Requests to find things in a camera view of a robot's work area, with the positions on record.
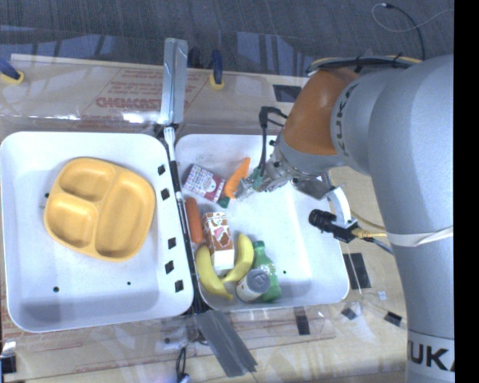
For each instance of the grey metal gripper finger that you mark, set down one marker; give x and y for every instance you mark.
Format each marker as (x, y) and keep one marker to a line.
(242, 188)

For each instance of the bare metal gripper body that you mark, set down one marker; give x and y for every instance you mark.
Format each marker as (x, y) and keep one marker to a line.
(278, 173)

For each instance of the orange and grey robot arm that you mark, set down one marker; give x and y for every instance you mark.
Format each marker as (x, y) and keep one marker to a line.
(407, 142)

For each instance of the orange carrot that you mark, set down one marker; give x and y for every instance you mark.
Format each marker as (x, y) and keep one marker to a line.
(237, 178)

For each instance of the white and red carton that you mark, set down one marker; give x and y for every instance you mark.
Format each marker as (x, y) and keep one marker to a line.
(203, 182)

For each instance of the brown and white carton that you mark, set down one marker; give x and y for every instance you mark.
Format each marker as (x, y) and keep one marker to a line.
(218, 234)

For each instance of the orange sausage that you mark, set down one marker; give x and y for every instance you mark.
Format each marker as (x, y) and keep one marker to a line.
(194, 219)

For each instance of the yellow banana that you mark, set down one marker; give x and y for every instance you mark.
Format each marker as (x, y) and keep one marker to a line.
(207, 273)
(243, 257)

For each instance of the green bottle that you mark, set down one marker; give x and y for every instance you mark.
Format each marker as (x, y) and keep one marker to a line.
(268, 265)

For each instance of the white plastic tray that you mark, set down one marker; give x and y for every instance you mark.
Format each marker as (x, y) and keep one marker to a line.
(303, 253)
(104, 293)

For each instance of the small white can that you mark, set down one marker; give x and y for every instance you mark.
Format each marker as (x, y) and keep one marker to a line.
(252, 286)

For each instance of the yellow divided plate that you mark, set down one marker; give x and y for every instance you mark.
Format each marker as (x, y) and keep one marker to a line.
(100, 210)

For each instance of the brown cardboard board red print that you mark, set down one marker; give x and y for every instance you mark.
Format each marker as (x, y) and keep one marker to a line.
(104, 94)

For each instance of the black cylinder on white bracket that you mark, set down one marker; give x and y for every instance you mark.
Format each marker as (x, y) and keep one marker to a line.
(326, 221)

